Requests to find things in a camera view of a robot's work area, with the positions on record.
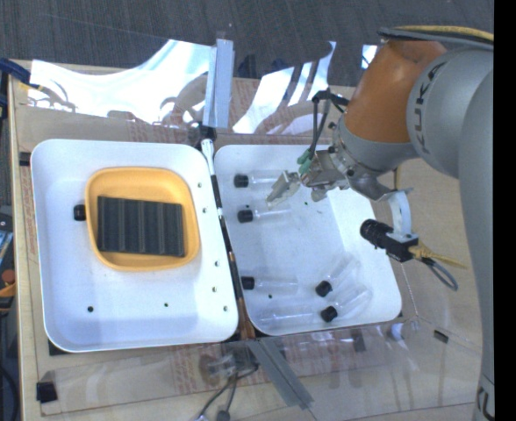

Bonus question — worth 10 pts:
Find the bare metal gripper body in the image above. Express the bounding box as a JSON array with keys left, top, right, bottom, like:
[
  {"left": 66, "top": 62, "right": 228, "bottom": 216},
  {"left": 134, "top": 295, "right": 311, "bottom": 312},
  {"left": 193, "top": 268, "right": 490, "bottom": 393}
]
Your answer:
[{"left": 300, "top": 146, "right": 395, "bottom": 203}]

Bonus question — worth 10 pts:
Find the white plastic tray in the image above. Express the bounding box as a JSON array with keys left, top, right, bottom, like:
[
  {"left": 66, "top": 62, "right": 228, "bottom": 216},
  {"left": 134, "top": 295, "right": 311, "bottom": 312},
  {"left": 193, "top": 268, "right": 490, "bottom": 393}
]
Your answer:
[
  {"left": 29, "top": 138, "right": 240, "bottom": 353},
  {"left": 212, "top": 143, "right": 403, "bottom": 338}
]

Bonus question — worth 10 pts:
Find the thin black and white rod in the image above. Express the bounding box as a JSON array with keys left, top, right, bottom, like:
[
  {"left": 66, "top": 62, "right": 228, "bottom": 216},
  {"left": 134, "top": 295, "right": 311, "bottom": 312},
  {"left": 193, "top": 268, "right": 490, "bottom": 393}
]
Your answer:
[{"left": 200, "top": 138, "right": 256, "bottom": 341}]

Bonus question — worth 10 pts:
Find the yellow plastic bowl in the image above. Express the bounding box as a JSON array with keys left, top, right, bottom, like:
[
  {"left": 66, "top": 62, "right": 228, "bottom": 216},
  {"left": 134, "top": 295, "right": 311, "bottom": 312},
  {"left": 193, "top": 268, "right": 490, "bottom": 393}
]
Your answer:
[{"left": 84, "top": 166, "right": 202, "bottom": 273}]

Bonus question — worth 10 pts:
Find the black ribbed rack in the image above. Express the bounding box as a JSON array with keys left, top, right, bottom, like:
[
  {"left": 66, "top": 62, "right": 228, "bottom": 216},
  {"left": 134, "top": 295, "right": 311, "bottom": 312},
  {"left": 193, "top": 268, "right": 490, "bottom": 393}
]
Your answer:
[{"left": 96, "top": 196, "right": 186, "bottom": 259}]

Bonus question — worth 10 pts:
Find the brown cardboard board red print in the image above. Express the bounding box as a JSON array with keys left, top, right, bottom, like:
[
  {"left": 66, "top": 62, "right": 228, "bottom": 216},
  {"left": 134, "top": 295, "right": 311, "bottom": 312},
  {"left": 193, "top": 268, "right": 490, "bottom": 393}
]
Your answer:
[{"left": 13, "top": 76, "right": 483, "bottom": 417}]

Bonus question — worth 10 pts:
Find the black cylinder on white bracket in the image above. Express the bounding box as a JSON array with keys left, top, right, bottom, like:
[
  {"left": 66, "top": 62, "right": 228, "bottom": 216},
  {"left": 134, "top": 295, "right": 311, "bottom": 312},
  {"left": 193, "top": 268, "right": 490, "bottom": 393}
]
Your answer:
[{"left": 359, "top": 188, "right": 419, "bottom": 263}]

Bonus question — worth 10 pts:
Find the black block with thin wires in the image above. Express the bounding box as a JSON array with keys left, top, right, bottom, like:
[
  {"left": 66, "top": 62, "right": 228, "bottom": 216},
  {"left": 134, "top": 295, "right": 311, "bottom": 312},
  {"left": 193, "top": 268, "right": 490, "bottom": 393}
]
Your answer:
[
  {"left": 229, "top": 344, "right": 260, "bottom": 370},
  {"left": 190, "top": 122, "right": 218, "bottom": 144}
]

